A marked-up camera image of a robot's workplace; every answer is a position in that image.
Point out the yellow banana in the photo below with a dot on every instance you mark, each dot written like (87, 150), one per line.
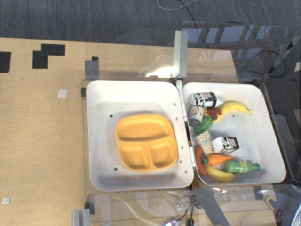
(235, 107)
(218, 174)

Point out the orange carrot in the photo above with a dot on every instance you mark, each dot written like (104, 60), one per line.
(218, 159)

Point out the cow print milk carton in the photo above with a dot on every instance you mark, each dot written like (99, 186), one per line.
(203, 99)
(225, 144)

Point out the yellow patterned carton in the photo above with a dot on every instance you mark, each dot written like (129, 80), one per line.
(205, 141)

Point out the white and orange can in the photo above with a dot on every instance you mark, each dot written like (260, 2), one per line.
(196, 114)

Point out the red and yellow pizza slice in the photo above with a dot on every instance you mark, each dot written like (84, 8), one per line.
(214, 114)

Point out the green plastic bottle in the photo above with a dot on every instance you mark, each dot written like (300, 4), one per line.
(237, 166)

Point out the white plastic tray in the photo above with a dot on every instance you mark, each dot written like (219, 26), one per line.
(258, 135)
(101, 135)

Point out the green toy vegetable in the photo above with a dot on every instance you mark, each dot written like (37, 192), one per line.
(203, 125)

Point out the orange sausage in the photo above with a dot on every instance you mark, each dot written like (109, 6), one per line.
(199, 156)

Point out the orange divided plate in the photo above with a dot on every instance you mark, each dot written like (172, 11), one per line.
(143, 128)

